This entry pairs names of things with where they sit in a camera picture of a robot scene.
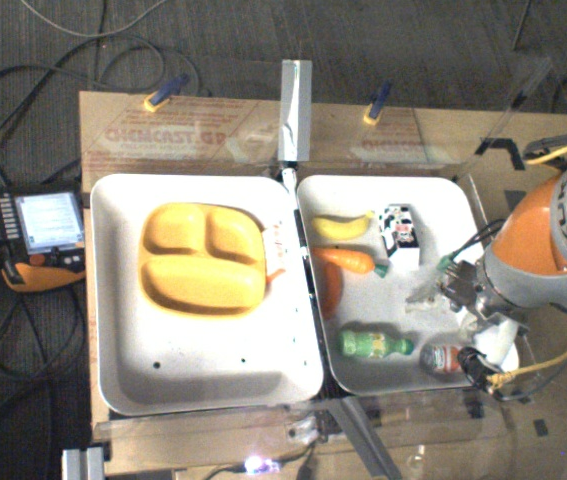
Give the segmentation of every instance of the gray carpet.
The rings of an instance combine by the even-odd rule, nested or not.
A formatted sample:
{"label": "gray carpet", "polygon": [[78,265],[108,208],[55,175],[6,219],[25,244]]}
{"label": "gray carpet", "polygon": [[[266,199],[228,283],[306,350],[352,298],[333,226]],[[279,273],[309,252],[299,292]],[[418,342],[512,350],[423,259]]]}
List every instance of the gray carpet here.
{"label": "gray carpet", "polygon": [[[87,33],[99,29],[100,0],[29,1],[62,26]],[[104,30],[121,27],[157,1],[107,0]],[[278,99],[281,60],[302,58],[313,61],[316,102],[365,104],[390,78],[391,105],[504,110],[520,67],[529,57],[548,57],[551,82],[539,88],[525,110],[565,113],[567,0],[533,0],[512,51],[525,1],[174,0],[129,33],[162,47],[163,79],[190,69],[180,55],[187,56],[200,84],[185,92],[203,97]],[[80,42],[43,23],[18,0],[0,0],[0,70],[52,64]],[[156,69],[152,54],[136,50],[109,64],[135,44],[92,44],[65,67],[94,78],[107,66],[102,81],[119,90],[141,88]],[[0,122],[43,73],[18,70],[0,77]],[[78,91],[88,88],[96,87],[52,76],[26,112],[0,133],[0,165],[11,182],[39,182],[78,158]],[[65,178],[76,174],[76,169],[63,173]],[[82,286],[77,293],[82,300]],[[0,321],[13,302],[0,278]],[[53,353],[72,330],[71,299],[61,292],[28,304],[41,341]],[[32,372],[41,358],[25,316],[24,311],[15,316],[1,341],[0,360]],[[48,462],[48,477],[60,478],[60,451],[89,444],[86,368],[83,355],[51,386],[39,383],[0,411],[0,478],[44,478]],[[0,375],[0,407],[19,385]]]}

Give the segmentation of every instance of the orange carrot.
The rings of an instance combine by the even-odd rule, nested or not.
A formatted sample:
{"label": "orange carrot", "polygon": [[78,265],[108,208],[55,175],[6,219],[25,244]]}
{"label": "orange carrot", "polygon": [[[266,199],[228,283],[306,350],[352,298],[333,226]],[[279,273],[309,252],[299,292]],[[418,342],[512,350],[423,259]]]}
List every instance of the orange carrot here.
{"label": "orange carrot", "polygon": [[334,263],[326,263],[323,268],[323,287],[321,315],[329,320],[336,314],[336,307],[339,305],[343,293],[341,269]]}
{"label": "orange carrot", "polygon": [[316,257],[329,263],[334,263],[350,272],[367,274],[374,270],[374,260],[372,256],[364,252],[321,247],[312,247],[311,252]]}

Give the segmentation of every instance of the blue clamp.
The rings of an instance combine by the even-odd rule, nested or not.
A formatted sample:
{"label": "blue clamp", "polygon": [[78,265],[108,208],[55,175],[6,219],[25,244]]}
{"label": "blue clamp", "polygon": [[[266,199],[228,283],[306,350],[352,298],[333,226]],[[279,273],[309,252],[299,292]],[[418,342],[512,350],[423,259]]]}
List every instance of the blue clamp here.
{"label": "blue clamp", "polygon": [[363,116],[363,121],[367,124],[375,125],[381,119],[381,110],[383,110],[383,105],[390,95],[390,89],[392,88],[392,82],[386,80],[381,88],[376,94],[373,94],[370,98],[370,105],[365,111],[365,116]]}
{"label": "blue clamp", "polygon": [[170,96],[176,96],[181,93],[181,89],[190,81],[190,77],[185,73],[173,78],[169,82],[166,82],[161,86],[161,88],[150,94],[143,104],[146,110],[150,112],[156,112],[163,105],[165,105],[169,100]]}

